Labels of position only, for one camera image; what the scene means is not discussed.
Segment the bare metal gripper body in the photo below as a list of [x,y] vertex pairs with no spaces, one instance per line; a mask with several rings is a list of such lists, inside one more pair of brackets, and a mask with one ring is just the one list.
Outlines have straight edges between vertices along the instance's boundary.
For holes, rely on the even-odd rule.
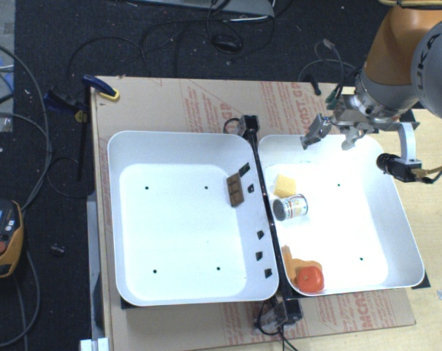
[[360,94],[342,95],[332,113],[331,122],[337,127],[362,130],[389,130],[399,119],[400,111]]

